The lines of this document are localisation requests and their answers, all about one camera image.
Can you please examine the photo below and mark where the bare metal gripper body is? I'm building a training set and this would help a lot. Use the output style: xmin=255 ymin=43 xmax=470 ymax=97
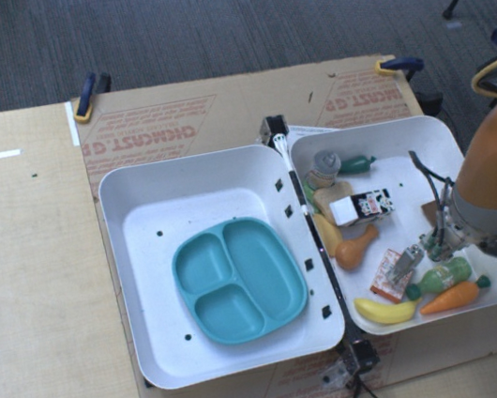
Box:
xmin=417 ymin=219 xmax=482 ymax=267

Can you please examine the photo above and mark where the orange and white carton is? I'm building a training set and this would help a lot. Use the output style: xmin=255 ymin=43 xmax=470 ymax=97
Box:
xmin=363 ymin=243 xmax=423 ymax=309

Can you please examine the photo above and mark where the green plastic bottle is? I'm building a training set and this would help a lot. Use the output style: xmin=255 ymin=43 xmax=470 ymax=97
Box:
xmin=400 ymin=253 xmax=476 ymax=302

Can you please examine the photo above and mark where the brown flat biscuit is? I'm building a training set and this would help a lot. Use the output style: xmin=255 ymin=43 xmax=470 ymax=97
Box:
xmin=420 ymin=198 xmax=447 ymax=231

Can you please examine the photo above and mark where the yellow banana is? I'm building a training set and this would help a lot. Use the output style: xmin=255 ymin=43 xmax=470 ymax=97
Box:
xmin=352 ymin=286 xmax=427 ymax=332

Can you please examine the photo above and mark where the orange toy chicken drumstick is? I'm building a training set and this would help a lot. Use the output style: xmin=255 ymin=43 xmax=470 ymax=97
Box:
xmin=329 ymin=222 xmax=385 ymax=274

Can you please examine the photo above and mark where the orange carrot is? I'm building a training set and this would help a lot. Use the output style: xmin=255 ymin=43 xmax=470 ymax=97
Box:
xmin=414 ymin=273 xmax=495 ymax=318

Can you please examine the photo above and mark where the black and white milk carton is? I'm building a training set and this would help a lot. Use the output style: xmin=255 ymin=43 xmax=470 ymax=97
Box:
xmin=326 ymin=186 xmax=398 ymax=231

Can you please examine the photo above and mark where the yellow toy food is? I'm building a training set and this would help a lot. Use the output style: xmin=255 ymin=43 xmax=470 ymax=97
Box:
xmin=311 ymin=208 xmax=347 ymax=261

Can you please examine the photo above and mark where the thin black and white rod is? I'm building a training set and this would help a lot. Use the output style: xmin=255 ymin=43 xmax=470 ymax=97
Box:
xmin=272 ymin=126 xmax=367 ymax=356

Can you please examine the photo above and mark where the tan toy bread slice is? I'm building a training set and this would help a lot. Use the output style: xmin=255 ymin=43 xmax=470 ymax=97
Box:
xmin=310 ymin=179 xmax=360 ymax=229

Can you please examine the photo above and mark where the dark green toy vegetable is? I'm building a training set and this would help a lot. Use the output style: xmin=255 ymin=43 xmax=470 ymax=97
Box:
xmin=335 ymin=152 xmax=380 ymax=178

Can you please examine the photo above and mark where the white plastic tray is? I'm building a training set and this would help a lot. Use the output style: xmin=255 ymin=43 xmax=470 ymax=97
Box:
xmin=95 ymin=133 xmax=353 ymax=397
xmin=286 ymin=101 xmax=497 ymax=346

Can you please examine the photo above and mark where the light green toy food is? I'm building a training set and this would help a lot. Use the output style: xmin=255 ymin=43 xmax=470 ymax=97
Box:
xmin=299 ymin=176 xmax=322 ymax=207

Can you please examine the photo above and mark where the small bottle with grey cap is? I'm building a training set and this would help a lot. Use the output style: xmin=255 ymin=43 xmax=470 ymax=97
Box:
xmin=301 ymin=147 xmax=346 ymax=192

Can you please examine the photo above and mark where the teal divided plate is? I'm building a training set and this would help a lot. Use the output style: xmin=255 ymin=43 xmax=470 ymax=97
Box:
xmin=165 ymin=207 xmax=317 ymax=355

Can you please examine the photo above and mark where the white paper sheet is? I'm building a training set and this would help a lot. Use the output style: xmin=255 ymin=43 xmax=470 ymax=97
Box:
xmin=284 ymin=115 xmax=343 ymax=142

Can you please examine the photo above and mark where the brown cardboard board, red print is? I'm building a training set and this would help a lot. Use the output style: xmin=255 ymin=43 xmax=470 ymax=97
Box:
xmin=70 ymin=27 xmax=497 ymax=398

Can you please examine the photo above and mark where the black block with thin wires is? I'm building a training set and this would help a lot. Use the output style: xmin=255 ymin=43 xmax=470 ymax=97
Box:
xmin=256 ymin=113 xmax=292 ymax=147
xmin=334 ymin=335 xmax=384 ymax=379

